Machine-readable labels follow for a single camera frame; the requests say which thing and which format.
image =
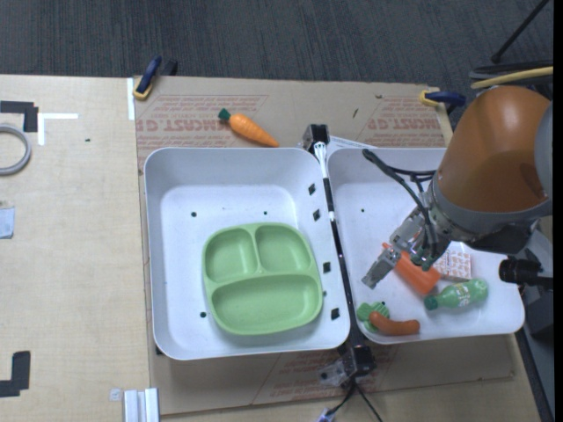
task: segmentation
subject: toy bottle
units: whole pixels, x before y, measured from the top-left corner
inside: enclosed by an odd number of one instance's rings
[[[470,303],[481,302],[488,296],[488,285],[481,278],[455,283],[445,287],[438,295],[428,295],[424,299],[426,309],[439,307],[461,308]]]

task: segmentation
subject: gray ring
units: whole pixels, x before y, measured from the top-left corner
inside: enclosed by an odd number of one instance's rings
[[[14,135],[18,137],[26,146],[26,152],[24,153],[24,156],[17,163],[10,167],[0,167],[1,177],[17,173],[26,166],[32,154],[32,145],[29,143],[26,134],[23,131],[18,130],[17,128],[10,127],[9,125],[0,125],[0,133],[9,133],[10,135]]]

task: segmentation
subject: cardboard sheet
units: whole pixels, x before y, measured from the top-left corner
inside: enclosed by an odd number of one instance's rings
[[[443,105],[419,101],[422,84],[304,83],[247,79],[159,77],[150,97],[135,102],[143,252],[150,346],[150,384],[161,412],[172,415],[342,395],[319,384],[318,370],[335,351],[283,353],[220,360],[175,361],[152,338],[143,165],[163,147],[258,147],[234,134],[221,108],[253,118],[282,147],[299,146],[310,124],[330,135],[376,147],[443,147],[451,128]],[[410,345],[370,344],[377,368],[362,378],[365,392],[507,378],[512,361],[505,337],[457,338]]]

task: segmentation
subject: yellow cable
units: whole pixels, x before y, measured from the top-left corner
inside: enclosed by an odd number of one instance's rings
[[[488,78],[487,80],[476,81],[472,84],[472,89],[486,88],[495,86],[496,84],[510,83],[516,80],[523,80],[524,78],[533,78],[536,76],[553,75],[553,66],[542,67],[539,69],[523,70],[513,74],[496,76],[495,78]]]

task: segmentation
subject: table surface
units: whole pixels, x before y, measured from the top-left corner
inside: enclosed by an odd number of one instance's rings
[[[121,420],[120,391],[150,387],[128,80],[0,76],[0,100],[32,101],[42,113],[62,116],[45,121],[44,145],[29,134],[33,153],[24,170],[0,177],[0,207],[16,208],[14,236],[0,240],[0,381],[9,379],[15,352],[32,355],[30,388],[0,398],[1,419]],[[0,114],[3,121],[18,122]],[[17,154],[0,139],[0,167]],[[378,392],[369,400],[383,421],[539,420],[515,338],[506,339],[513,365],[506,379]],[[312,421],[339,401],[166,419]],[[377,420],[357,395],[337,419]]]

